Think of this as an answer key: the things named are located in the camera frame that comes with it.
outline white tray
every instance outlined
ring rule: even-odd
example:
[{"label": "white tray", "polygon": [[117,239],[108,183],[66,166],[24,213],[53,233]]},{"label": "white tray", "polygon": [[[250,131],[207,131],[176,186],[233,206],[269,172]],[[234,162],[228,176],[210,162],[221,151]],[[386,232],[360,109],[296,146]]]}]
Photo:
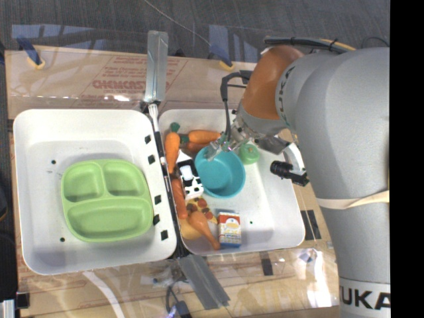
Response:
[{"label": "white tray", "polygon": [[[31,270],[60,274],[172,255],[176,233],[148,117],[129,110],[31,109],[16,117],[13,132],[23,257]],[[152,164],[149,156],[154,157]],[[62,174],[76,162],[100,158],[128,160],[146,176],[154,215],[160,221],[142,236],[84,242],[66,226],[60,197]],[[160,203],[155,204],[155,197]],[[168,238],[162,239],[164,231]]]},{"label": "white tray", "polygon": [[[159,118],[162,134],[172,122],[180,124],[179,133],[194,129],[225,130],[225,111],[218,109],[173,109]],[[260,159],[246,165],[246,183],[242,191],[230,199],[217,199],[206,193],[203,197],[211,210],[228,209],[240,214],[242,244],[236,248],[213,250],[206,238],[183,239],[187,249],[194,254],[226,254],[291,248],[303,242],[305,226],[297,204],[293,184],[270,172],[274,160],[284,157],[259,150]],[[217,226],[209,225],[217,236]]]}]

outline teal bowl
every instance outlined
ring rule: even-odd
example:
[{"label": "teal bowl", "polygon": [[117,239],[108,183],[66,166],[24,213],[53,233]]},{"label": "teal bowl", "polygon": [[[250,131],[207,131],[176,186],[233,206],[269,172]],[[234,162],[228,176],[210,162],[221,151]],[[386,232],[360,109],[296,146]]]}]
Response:
[{"label": "teal bowl", "polygon": [[246,181],[246,171],[239,156],[234,152],[220,152],[212,161],[204,155],[202,148],[195,157],[195,167],[206,194],[216,198],[231,198],[237,195]]}]

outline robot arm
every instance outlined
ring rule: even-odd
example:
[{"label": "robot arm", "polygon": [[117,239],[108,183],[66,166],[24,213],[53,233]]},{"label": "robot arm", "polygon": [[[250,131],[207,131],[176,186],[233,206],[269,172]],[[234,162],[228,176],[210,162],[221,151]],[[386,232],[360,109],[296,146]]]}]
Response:
[{"label": "robot arm", "polygon": [[277,133],[293,134],[335,248],[346,318],[391,315],[389,206],[340,210],[388,190],[389,59],[388,48],[303,55],[275,46],[257,63],[231,132],[274,152],[288,147]]}]

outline dark gray carpet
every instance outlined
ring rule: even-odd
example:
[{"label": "dark gray carpet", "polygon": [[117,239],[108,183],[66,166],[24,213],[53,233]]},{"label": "dark gray carpet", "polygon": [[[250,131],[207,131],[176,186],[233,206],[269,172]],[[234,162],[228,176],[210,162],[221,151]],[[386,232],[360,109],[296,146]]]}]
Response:
[{"label": "dark gray carpet", "polygon": [[[266,35],[338,39],[355,48],[390,41],[390,0],[0,0],[0,41],[123,52],[146,50],[149,30],[169,34],[170,55],[206,58],[218,44],[231,60],[256,62]],[[17,289],[4,66],[0,66],[0,301]]]}]

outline green divided plate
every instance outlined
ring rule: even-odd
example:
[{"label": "green divided plate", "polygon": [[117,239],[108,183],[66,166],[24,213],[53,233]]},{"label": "green divided plate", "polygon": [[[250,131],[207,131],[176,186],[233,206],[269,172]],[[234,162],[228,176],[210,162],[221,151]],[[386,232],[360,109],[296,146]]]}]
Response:
[{"label": "green divided plate", "polygon": [[62,176],[61,196],[69,230],[87,242],[136,237],[153,223],[146,178],[126,160],[87,160],[71,165]]}]

